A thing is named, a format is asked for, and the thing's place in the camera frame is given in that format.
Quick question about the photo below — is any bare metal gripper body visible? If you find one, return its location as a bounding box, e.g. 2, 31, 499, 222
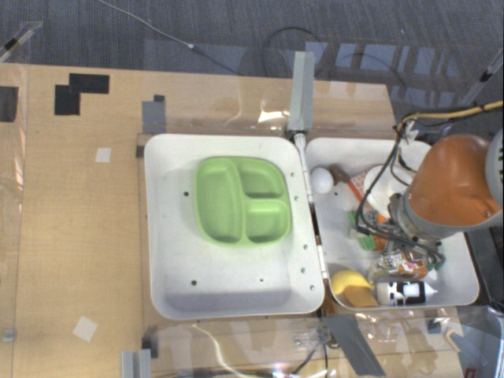
380, 217, 447, 268

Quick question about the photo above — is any orange carrot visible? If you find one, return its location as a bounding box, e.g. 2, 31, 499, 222
371, 212, 390, 252

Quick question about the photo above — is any orange and white carton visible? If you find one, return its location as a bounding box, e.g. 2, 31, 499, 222
387, 257, 431, 282

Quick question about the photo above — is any white bottle with black print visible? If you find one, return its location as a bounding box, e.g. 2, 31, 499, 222
375, 280, 439, 306

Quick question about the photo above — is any yellow banana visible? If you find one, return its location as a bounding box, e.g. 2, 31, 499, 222
330, 269, 376, 297

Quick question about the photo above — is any white plastic tray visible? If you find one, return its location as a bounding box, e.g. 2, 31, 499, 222
143, 133, 326, 322
305, 137, 481, 312

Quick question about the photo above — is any orange and white packet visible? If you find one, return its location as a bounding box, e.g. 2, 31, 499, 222
346, 170, 375, 203

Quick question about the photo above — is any white egg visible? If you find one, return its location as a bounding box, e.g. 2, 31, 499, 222
309, 165, 335, 195

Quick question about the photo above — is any green divided plate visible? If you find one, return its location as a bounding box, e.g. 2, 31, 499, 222
193, 155, 294, 249

